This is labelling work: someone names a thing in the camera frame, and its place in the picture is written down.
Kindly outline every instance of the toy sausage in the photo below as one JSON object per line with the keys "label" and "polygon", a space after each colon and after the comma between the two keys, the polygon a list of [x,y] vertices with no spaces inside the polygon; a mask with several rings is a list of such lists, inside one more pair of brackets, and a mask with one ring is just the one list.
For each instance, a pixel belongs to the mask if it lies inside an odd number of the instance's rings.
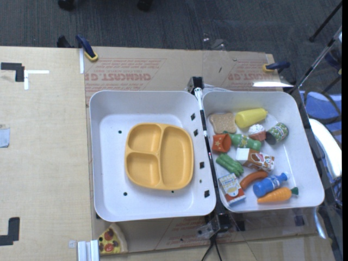
{"label": "toy sausage", "polygon": [[259,179],[264,179],[268,176],[268,173],[266,171],[256,171],[253,173],[250,173],[248,176],[244,177],[240,182],[240,187],[242,189],[246,189],[252,182],[259,180]]}

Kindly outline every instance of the toy pizza slice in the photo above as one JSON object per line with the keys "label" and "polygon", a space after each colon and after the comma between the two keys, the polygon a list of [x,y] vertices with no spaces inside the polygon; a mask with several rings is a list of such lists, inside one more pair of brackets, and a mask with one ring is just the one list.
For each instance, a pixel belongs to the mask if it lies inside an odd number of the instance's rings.
{"label": "toy pizza slice", "polygon": [[98,242],[101,256],[128,252],[126,238],[114,222],[99,236]]}

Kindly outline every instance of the blue clamp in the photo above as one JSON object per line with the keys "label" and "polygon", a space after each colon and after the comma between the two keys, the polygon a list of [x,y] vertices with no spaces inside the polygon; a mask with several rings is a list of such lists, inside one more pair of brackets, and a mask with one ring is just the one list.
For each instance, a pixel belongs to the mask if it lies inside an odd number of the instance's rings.
{"label": "blue clamp", "polygon": [[81,36],[80,34],[76,35],[76,40],[79,44],[82,45],[85,56],[91,61],[94,62],[98,59],[98,54],[95,53],[90,46],[89,42],[85,39],[85,37]]}
{"label": "blue clamp", "polygon": [[282,61],[282,62],[270,64],[270,65],[264,64],[262,66],[262,70],[264,72],[274,72],[274,70],[278,70],[278,73],[281,73],[282,70],[284,70],[288,67],[290,67],[290,63],[286,62],[286,61]]}

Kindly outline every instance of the black cable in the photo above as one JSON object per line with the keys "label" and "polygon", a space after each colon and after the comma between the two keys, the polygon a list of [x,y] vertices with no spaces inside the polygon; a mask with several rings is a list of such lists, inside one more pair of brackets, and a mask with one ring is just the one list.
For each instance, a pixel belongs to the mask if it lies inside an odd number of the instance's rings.
{"label": "black cable", "polygon": [[221,258],[221,255],[220,255],[220,251],[219,251],[219,249],[218,249],[218,247],[217,247],[218,244],[217,244],[217,242],[216,242],[216,237],[217,237],[217,235],[218,235],[218,234],[216,233],[216,234],[214,234],[214,235],[210,238],[210,245],[209,245],[207,251],[205,252],[205,254],[204,254],[204,256],[203,256],[203,258],[202,258],[201,261],[204,261],[205,257],[208,255],[209,251],[213,248],[214,245],[215,245],[215,247],[216,247],[217,254],[219,255],[219,259],[220,259],[220,261],[222,261],[222,258]]}
{"label": "black cable", "polygon": [[217,247],[217,246],[218,246],[218,243],[216,242],[216,239],[215,239],[215,241],[214,241],[214,244],[215,244],[215,247],[216,247],[217,255],[219,255],[219,259],[220,259],[220,261],[222,261],[222,258],[221,258],[221,255],[220,255],[219,248]]}
{"label": "black cable", "polygon": [[213,237],[210,238],[210,246],[208,247],[207,251],[205,252],[203,258],[201,261],[204,261],[205,257],[207,256],[207,254],[209,253],[209,251],[212,249],[213,245],[214,245],[214,241],[212,239]]}

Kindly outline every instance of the white tape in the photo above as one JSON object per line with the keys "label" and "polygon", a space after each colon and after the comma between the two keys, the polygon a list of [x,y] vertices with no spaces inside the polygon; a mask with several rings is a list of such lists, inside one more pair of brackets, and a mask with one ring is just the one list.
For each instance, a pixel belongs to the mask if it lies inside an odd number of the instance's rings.
{"label": "white tape", "polygon": [[29,90],[29,74],[47,74],[47,70],[24,70],[24,89]]}
{"label": "white tape", "polygon": [[1,128],[0,125],[0,148],[7,148],[10,145],[10,129]]}
{"label": "white tape", "polygon": [[84,73],[84,58],[82,48],[80,48],[80,73]]}

